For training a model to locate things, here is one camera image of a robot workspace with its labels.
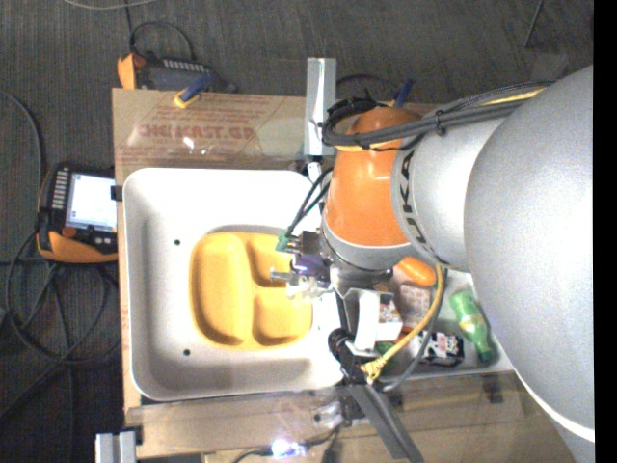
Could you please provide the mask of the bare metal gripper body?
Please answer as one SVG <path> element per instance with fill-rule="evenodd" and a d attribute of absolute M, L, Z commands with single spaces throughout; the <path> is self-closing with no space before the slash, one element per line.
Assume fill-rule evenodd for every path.
<path fill-rule="evenodd" d="M 391 278 L 391 264 L 376 247 L 365 247 L 337 239 L 321 231 L 303 231 L 290 244 L 293 259 L 290 269 L 310 290 L 351 288 L 372 289 Z"/>

